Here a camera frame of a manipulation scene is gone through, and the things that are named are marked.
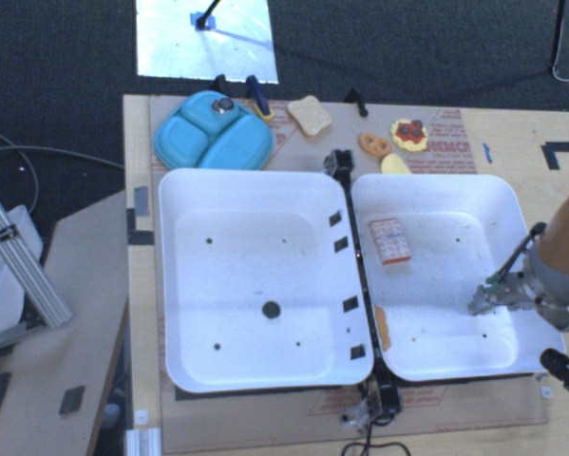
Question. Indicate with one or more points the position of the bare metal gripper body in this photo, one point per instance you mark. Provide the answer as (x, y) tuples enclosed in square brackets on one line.
[(514, 292)]

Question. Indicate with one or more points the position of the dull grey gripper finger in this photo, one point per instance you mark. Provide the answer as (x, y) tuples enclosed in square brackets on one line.
[(485, 291), (479, 306)]

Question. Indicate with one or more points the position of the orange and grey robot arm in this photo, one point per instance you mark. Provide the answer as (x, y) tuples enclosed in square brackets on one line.
[(566, 235)]

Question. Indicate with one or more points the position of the white plastic tray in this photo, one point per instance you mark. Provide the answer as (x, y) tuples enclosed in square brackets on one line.
[(450, 302), (246, 278)]

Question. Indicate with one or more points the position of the orange and white carton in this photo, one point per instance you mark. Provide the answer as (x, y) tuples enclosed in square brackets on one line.
[(390, 241)]

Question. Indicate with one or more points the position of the thin black rod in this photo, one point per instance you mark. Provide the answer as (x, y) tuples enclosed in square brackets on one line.
[(360, 254)]

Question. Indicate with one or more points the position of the yellow round chip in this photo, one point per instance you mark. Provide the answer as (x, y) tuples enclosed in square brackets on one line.
[(394, 165)]

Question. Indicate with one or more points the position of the yellow and red pizza slice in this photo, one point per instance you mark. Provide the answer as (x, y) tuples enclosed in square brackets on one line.
[(409, 136)]

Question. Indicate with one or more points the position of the orange pretzel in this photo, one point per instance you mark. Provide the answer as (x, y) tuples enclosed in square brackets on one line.
[(375, 144)]

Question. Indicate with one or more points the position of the brown cardboard board, red print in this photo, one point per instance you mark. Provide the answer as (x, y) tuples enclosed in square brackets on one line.
[(303, 416)]

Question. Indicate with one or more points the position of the beige bread slice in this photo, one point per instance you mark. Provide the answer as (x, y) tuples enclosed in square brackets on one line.
[(309, 116)]

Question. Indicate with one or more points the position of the blue divided plate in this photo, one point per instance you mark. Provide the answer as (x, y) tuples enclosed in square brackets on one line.
[(208, 145)]

